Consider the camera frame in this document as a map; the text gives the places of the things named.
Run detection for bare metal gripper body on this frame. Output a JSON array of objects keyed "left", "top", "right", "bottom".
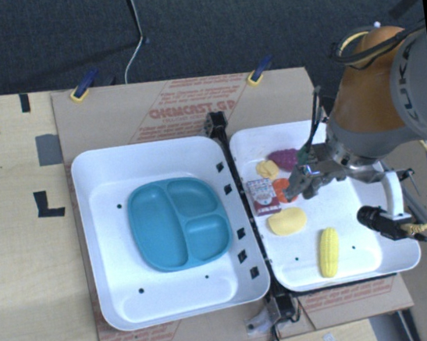
[{"left": 299, "top": 134, "right": 388, "bottom": 194}]

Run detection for orange toy food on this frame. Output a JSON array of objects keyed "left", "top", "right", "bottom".
[{"left": 271, "top": 176, "right": 300, "bottom": 206}]

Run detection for purple grapes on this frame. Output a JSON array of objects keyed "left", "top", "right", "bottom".
[{"left": 266, "top": 147, "right": 303, "bottom": 176}]

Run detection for small yellow toy food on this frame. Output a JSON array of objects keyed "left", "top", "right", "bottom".
[{"left": 254, "top": 158, "right": 282, "bottom": 183}]

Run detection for red and white carton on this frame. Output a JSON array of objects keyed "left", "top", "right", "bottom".
[{"left": 245, "top": 176, "right": 283, "bottom": 218}]

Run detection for white plastic tray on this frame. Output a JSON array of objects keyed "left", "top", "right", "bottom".
[
  {"left": 68, "top": 127, "right": 276, "bottom": 337},
  {"left": 226, "top": 106, "right": 425, "bottom": 300}
]

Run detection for yellow oval toy food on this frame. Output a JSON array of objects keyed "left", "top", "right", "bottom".
[{"left": 265, "top": 204, "right": 311, "bottom": 239}]

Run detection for thin black rod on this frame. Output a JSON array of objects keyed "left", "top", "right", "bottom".
[{"left": 216, "top": 119, "right": 285, "bottom": 309}]

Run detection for yellow corn cob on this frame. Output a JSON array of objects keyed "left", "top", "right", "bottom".
[{"left": 313, "top": 226, "right": 346, "bottom": 280}]

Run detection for blue divided plate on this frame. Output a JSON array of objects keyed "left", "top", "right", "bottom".
[{"left": 123, "top": 171, "right": 237, "bottom": 277}]

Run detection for brown cardboard board red print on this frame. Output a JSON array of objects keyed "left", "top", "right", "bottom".
[{"left": 50, "top": 47, "right": 420, "bottom": 341}]

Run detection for black cylinder on white bracket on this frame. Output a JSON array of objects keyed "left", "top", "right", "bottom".
[{"left": 350, "top": 167, "right": 415, "bottom": 247}]

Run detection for black block with thin wires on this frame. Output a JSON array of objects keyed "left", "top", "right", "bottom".
[
  {"left": 271, "top": 291, "right": 299, "bottom": 322},
  {"left": 202, "top": 109, "right": 231, "bottom": 140}
]

